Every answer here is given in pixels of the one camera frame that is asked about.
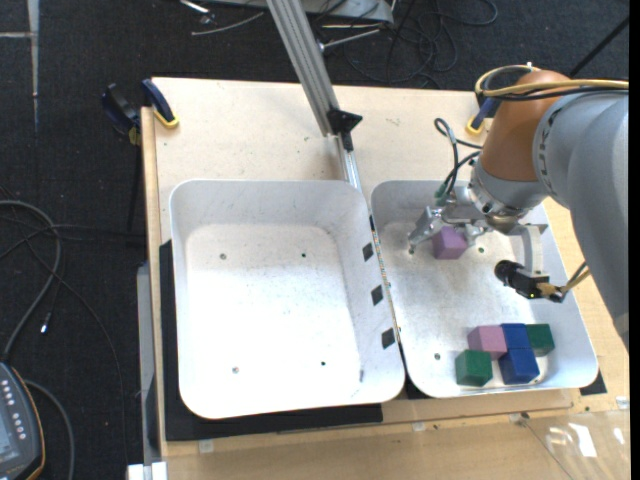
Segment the black floor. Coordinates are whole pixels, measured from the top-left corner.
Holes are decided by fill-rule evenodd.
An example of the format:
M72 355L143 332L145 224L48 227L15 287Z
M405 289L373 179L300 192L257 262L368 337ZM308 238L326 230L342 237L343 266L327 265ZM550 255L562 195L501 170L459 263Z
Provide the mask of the black floor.
M629 0L412 1L396 7L399 38L385 30L327 56L333 83L472 90L489 69L528 61L571 74L630 7ZM136 148L104 116L101 93L116 83L140 104L139 83L153 75L296 80L268 12L226 32L192 36L258 12L205 5L212 24L176 0L40 0L36 115L31 40L9 34L28 31L26 0L0 0L0 201L17 199L57 225L72 225L55 228L64 282L54 279L34 307L9 361L67 409L77 479L122 479L127 463L143 460L136 272L145 259L144 208L140 189L129 226ZM325 43L359 31L321 28L337 20L310 18ZM629 27L576 75L628 78ZM51 233L34 235L36 227L42 221L34 210L0 205L2 349L55 259ZM66 478L62 417L41 393L34 399L48 449L42 478Z

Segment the wooden table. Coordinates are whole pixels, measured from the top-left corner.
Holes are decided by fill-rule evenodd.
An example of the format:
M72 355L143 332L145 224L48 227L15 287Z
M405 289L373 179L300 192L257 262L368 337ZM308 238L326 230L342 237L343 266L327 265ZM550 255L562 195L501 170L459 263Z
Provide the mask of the wooden table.
M610 478L627 477L630 413L620 404L630 395L629 355L591 279L574 293L606 393L534 390L424 400L401 395L383 404L381 424L166 441L158 247L170 238L171 190L192 178L319 180L341 179L342 173L335 142L320 135L299 84L170 78L154 82L180 118L177 128L167 130L156 124L150 109L142 109L159 452L170 480L577 478L585 471L597 477L603 471L611 473ZM334 89L343 109L364 116L353 139L367 200L385 180L446 176L453 156L448 142L435 138L436 117L445 119L458 137L478 143L484 139L464 131L478 108L471 92ZM583 257L570 216L550 200L545 210L565 268L573 272ZM595 459L576 453L578 428L587 428L598 445ZM549 444L558 438L554 432L566 434L565 445Z

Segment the multimeter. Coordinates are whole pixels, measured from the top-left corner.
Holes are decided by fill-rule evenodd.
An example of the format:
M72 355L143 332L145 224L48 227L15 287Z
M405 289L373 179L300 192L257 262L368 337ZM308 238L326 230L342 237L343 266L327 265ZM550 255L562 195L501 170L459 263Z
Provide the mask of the multimeter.
M40 417L20 375L0 362L0 480L33 480L44 467Z

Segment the white tray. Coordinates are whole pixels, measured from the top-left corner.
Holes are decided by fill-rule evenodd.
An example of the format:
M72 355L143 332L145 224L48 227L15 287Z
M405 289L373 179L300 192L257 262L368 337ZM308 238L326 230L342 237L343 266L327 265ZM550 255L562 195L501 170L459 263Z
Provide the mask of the white tray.
M190 180L169 206L191 411L228 418L399 393L405 372L360 192L344 181Z
M571 293L562 304L527 300L494 275L503 259L523 263L520 238L485 234L457 260L437 260L430 241L409 254L408 235L441 181L387 181L371 195L380 248L390 283L407 372L416 387L432 397L457 397L589 385L598 373L596 356ZM548 224L538 206L526 218ZM544 269L551 282L567 280L551 229L542 234ZM498 362L493 379L481 388L456 383L455 358L468 348L467 334L478 325L548 323L555 350L538 358L540 376L526 385L505 385Z

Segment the toy block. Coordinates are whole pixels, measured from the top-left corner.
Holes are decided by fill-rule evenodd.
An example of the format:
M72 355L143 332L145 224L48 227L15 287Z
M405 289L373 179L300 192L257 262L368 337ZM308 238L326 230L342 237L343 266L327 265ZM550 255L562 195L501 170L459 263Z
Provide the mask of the toy block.
M489 352L492 360L507 353L507 342L499 325L479 325L467 335L467 343L471 350Z
M504 332L504 341L507 344L507 349L531 348L525 324L502 324L501 327Z
M482 387L493 378L491 356L483 350L465 350L456 357L456 381L463 386Z
M546 356L556 346L549 324L527 324L527 335L536 357Z
M467 250L467 240L451 226L443 226L431 239L433 256L438 260L457 260Z
M538 361L530 348L511 348L498 359L505 384L527 384L540 375Z

